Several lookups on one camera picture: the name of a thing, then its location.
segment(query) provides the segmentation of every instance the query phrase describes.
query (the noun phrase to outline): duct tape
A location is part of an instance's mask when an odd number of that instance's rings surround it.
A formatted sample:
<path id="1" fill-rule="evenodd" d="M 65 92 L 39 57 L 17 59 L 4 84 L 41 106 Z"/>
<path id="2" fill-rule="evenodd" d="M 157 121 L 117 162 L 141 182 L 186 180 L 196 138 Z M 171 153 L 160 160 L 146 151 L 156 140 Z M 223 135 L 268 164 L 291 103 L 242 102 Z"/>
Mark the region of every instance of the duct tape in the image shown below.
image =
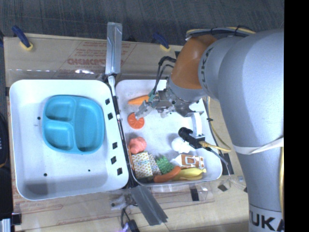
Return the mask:
<path id="1" fill-rule="evenodd" d="M 244 155 L 251 155 L 251 154 L 260 153 L 260 152 L 278 148 L 278 147 L 284 147 L 284 137 L 281 137 L 275 141 L 272 141 L 271 143 L 267 145 L 260 146 L 260 147 L 239 147 L 235 145 L 233 145 L 233 147 L 237 153 L 244 154 Z"/>

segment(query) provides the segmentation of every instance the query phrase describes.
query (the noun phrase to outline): gray floor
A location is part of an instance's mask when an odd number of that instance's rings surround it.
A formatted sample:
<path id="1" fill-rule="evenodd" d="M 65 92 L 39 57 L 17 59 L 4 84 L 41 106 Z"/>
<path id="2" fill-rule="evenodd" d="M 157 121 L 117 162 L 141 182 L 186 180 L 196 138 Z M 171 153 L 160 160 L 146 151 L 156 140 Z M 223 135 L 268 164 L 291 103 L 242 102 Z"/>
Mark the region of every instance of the gray floor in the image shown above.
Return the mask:
<path id="1" fill-rule="evenodd" d="M 151 42 L 159 32 L 183 45 L 187 30 L 245 25 L 261 31 L 284 27 L 284 0 L 0 0 L 0 29 L 105 39 L 109 21 L 123 24 L 123 39 Z M 0 112 L 5 114 L 3 51 Z"/>

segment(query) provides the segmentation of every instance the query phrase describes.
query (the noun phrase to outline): divided blue plate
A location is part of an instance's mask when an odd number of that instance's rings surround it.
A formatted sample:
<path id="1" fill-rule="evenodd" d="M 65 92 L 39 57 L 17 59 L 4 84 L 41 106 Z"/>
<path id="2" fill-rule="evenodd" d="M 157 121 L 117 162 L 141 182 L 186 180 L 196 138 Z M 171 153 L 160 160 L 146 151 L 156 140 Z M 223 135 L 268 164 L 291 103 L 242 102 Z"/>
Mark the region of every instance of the divided blue plate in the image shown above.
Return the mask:
<path id="1" fill-rule="evenodd" d="M 103 110 L 89 98 L 56 95 L 45 104 L 42 130 L 45 143 L 54 150 L 93 153 L 104 140 Z"/>

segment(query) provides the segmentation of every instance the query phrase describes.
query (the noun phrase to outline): pink toy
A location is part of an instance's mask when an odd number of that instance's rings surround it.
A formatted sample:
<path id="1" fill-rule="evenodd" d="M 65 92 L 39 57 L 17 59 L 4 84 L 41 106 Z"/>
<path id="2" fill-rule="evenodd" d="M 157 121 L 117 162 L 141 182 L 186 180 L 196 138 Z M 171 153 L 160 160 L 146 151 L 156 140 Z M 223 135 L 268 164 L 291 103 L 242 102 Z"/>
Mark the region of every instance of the pink toy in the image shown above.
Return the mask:
<path id="1" fill-rule="evenodd" d="M 146 146 L 147 143 L 142 137 L 132 138 L 129 142 L 129 149 L 132 154 L 143 152 Z"/>

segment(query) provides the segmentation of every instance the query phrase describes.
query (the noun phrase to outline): hot dog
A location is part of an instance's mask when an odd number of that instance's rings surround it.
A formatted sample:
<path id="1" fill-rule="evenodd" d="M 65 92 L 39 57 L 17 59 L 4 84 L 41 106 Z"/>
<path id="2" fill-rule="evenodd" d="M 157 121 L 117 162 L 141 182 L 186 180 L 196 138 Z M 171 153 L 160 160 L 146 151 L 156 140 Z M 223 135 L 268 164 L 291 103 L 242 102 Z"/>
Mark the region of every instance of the hot dog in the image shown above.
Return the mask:
<path id="1" fill-rule="evenodd" d="M 156 183 L 161 183 L 161 182 L 166 182 L 171 180 L 172 178 L 176 177 L 180 173 L 181 167 L 180 166 L 175 166 L 172 171 L 170 171 L 167 174 L 163 175 L 156 175 L 154 176 L 154 182 Z"/>

